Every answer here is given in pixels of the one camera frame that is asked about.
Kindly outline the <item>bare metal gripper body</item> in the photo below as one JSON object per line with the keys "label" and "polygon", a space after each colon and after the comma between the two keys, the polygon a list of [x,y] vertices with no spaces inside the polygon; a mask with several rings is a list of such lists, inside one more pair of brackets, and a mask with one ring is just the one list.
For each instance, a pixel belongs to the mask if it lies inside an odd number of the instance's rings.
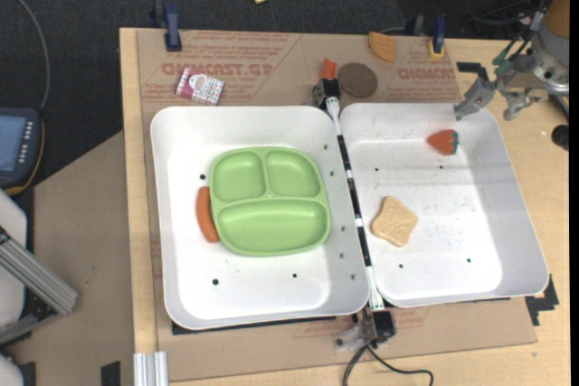
{"label": "bare metal gripper body", "polygon": [[547,94],[569,96],[569,60],[550,53],[519,54],[508,62],[507,70],[497,78],[501,92],[522,92],[527,89],[544,89]]}

